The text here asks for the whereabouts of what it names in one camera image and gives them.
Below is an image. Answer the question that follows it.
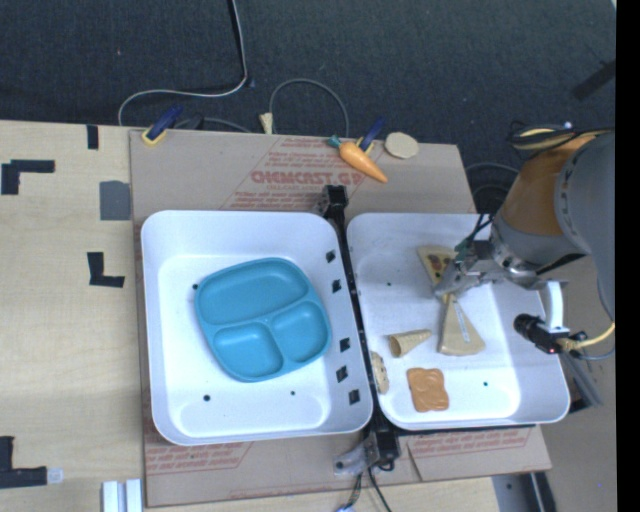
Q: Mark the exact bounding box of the white plastic tray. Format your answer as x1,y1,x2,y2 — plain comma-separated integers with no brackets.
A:
140,209,376,447
345,212,572,432

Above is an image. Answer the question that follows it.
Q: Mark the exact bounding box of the beige wedge slice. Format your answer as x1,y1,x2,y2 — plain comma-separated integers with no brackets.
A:
436,293,487,358

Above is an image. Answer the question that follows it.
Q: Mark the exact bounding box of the beige chocolate chip cookie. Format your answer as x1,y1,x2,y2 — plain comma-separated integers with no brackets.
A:
369,350,391,395

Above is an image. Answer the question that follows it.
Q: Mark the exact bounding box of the brown toast slice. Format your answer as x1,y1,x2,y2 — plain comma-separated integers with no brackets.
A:
405,366,450,414

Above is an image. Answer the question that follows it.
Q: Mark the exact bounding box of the orange carrot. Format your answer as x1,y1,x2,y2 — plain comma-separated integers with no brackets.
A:
327,134,389,185

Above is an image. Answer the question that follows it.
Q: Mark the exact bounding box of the beige round biscuit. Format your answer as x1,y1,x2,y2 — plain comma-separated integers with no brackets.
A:
383,131,420,160

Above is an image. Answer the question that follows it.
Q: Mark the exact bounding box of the black block with thin wires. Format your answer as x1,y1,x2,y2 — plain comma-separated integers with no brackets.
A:
318,184,350,220
366,428,402,472

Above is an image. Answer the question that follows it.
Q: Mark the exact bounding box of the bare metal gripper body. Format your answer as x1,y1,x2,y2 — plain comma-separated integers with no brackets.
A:
453,238,547,292

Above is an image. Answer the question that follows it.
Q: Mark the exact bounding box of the yellow pizza slice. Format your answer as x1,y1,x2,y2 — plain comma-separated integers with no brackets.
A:
416,244,459,292

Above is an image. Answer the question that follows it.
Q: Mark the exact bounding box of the beige ice cream cone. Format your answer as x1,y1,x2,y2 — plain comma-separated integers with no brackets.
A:
387,328,433,359

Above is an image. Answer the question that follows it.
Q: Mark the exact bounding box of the black cylinder on white bracket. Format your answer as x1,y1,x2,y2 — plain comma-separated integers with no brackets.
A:
513,279,574,356

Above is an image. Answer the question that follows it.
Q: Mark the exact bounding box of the brown cardboard board red print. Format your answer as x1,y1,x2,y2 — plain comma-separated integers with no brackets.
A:
128,128,553,509

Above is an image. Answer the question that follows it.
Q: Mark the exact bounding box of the blue divided plate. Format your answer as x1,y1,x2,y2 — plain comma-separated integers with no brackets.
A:
193,256,332,384

